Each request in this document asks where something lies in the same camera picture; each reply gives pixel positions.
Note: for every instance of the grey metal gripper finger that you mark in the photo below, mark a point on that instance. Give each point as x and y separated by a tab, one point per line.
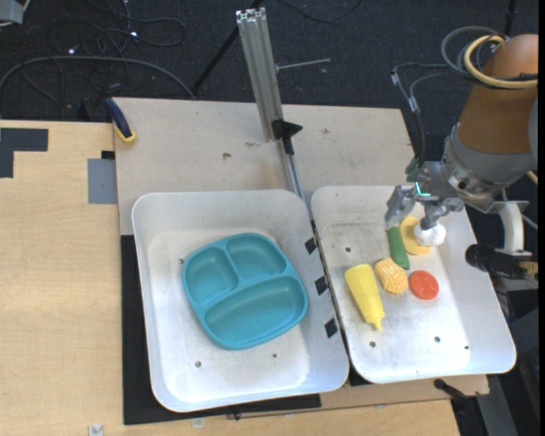
399	207
432	216

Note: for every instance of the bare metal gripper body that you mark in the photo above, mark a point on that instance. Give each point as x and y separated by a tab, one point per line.
440	184

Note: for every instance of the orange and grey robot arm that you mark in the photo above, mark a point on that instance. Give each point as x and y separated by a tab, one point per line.
499	116

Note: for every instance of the white lumpy toy food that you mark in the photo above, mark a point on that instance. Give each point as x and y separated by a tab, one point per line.
433	236

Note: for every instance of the green pea pod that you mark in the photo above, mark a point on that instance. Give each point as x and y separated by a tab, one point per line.
398	248

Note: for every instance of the yellow corn cob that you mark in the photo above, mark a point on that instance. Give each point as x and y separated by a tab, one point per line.
391	276

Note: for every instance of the orange tomato slice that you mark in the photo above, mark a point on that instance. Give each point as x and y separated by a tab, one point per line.
424	285

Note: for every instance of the yellow mustard bottle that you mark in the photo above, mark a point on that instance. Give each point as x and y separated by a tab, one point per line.
365	291

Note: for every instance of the thin black and white rod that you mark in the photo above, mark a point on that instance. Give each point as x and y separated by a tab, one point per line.
294	177

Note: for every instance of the white plastic tray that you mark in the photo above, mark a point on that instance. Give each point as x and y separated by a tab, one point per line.
236	379
418	339

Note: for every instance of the teal divided plate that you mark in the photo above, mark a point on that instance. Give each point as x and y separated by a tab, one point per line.
250	302

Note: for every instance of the pale flat board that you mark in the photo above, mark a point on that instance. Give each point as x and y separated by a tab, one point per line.
200	152

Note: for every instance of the black cylinder on white bracket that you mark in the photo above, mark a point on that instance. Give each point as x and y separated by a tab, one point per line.
499	261

